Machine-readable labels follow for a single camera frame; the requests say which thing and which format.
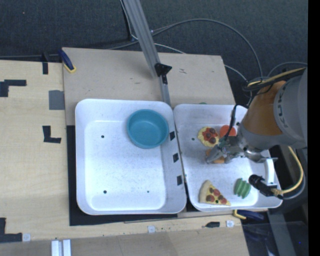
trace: black mat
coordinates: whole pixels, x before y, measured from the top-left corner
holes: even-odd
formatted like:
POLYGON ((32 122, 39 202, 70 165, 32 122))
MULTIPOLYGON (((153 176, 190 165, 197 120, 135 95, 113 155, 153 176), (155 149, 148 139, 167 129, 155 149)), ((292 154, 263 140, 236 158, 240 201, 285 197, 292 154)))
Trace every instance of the black mat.
POLYGON ((69 185, 69 224, 70 226, 97 225, 124 221, 141 221, 176 218, 177 214, 127 214, 127 215, 89 215, 84 213, 77 204, 76 193, 76 127, 68 125, 67 160, 69 185))

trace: empty white tray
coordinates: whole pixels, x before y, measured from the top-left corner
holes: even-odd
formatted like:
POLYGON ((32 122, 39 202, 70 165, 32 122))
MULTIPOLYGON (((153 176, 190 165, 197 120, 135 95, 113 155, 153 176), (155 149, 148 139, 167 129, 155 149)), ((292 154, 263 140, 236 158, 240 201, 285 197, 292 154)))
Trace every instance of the empty white tray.
MULTIPOLYGON (((234 195, 236 180, 248 181, 252 174, 266 177, 269 170, 274 177, 273 183, 279 184, 272 160, 266 163, 255 163, 248 158, 235 158, 230 163, 207 164, 206 150, 198 137, 198 132, 205 126, 215 128, 218 132, 222 125, 229 125, 233 105, 180 104, 174 110, 174 120, 178 133, 182 164, 192 205, 202 212, 225 211, 235 209, 276 208, 282 201, 275 196, 266 197, 254 187, 249 195, 242 199, 234 195), (231 206, 199 203, 199 191, 205 180, 210 180, 215 187, 231 202, 231 206)), ((236 122, 241 122, 247 109, 236 108, 236 122)), ((263 152, 269 157, 268 150, 263 152)))
POLYGON ((159 101, 84 99, 75 108, 76 199, 90 215, 175 214, 186 205, 173 110, 159 101), (154 110, 169 136, 155 148, 134 145, 128 117, 154 110))

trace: metal bar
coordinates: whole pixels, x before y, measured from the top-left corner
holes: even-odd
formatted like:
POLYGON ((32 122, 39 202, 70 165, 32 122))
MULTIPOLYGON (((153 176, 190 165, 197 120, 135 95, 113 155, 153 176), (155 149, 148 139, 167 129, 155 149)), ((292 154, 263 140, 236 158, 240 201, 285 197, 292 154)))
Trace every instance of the metal bar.
MULTIPOLYGON (((161 62, 140 0, 123 0, 123 4, 132 23, 133 29, 138 37, 144 57, 149 65, 151 75, 155 78, 157 76, 155 65, 161 62)), ((170 106, 171 103, 168 84, 164 82, 162 76, 159 77, 159 83, 162 100, 170 106)))

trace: pizza slice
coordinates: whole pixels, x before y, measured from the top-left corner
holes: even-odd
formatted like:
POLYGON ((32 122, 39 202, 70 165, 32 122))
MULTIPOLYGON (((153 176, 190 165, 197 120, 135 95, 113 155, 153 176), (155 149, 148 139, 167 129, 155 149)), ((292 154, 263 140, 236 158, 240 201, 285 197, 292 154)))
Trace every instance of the pizza slice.
POLYGON ((218 144, 220 136, 216 132, 216 129, 205 126, 199 130, 198 139, 203 145, 213 148, 216 144, 218 144))
POLYGON ((214 187, 210 180, 206 180, 200 189, 199 203, 230 206, 231 203, 214 187))

